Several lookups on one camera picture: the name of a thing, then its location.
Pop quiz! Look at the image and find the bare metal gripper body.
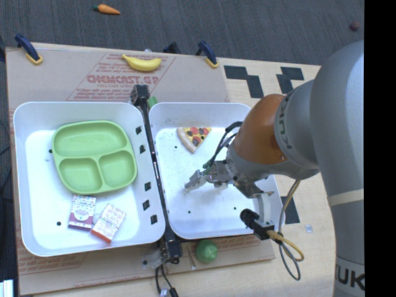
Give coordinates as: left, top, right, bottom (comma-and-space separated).
205, 160, 238, 189

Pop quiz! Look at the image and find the white plastic tray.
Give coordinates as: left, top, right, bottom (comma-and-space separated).
12, 101, 166, 257
148, 102, 286, 241

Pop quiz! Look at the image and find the pizza slice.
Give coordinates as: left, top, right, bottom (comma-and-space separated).
176, 126, 213, 154

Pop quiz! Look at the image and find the thin black rod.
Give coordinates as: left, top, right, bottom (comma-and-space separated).
138, 95, 176, 244

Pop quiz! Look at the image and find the green ball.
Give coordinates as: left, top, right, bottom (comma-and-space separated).
195, 239, 219, 264

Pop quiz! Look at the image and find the orange and white carton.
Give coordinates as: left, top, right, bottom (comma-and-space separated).
90, 202, 127, 244

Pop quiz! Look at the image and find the green divided plate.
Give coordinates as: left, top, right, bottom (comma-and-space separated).
51, 119, 139, 196

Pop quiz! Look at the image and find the maroon and white carton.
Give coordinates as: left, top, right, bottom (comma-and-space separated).
67, 194, 97, 231

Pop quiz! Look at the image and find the yellow banana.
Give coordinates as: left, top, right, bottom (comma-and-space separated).
121, 53, 163, 72

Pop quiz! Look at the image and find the brown cardboard board red print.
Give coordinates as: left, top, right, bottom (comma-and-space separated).
5, 41, 277, 296

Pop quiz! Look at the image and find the orange carrot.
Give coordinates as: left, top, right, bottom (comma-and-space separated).
92, 3, 121, 16

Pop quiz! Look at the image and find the black cylinder on white bracket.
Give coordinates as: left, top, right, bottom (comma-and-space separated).
239, 192, 276, 241

